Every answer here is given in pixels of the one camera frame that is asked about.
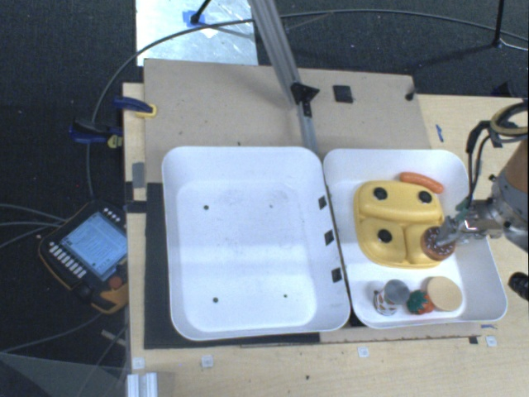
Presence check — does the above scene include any red and green strawberry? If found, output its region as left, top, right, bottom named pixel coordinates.
left=405, top=289, right=436, bottom=317

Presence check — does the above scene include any tan round biscuit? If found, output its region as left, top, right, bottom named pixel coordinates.
left=426, top=275, right=463, bottom=312

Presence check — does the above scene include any yellow divided plate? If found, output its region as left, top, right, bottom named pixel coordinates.
left=352, top=179, right=450, bottom=270

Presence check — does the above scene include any brown doughnut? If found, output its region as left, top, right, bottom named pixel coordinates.
left=420, top=226, right=457, bottom=262

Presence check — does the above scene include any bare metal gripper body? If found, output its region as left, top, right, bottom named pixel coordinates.
left=455, top=198, right=529, bottom=254

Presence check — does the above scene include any small grey can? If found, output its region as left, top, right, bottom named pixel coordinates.
left=373, top=279, right=412, bottom=318

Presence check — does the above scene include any white plastic tray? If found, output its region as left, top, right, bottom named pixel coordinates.
left=160, top=146, right=353, bottom=342
left=322, top=148, right=509, bottom=330

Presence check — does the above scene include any black cylinder on white bracket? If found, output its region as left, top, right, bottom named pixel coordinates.
left=508, top=271, right=529, bottom=301

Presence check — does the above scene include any brown cardboard board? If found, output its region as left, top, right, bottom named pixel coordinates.
left=142, top=58, right=483, bottom=345

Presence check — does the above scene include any orange sausage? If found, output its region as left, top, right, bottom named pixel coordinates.
left=398, top=171, right=446, bottom=195

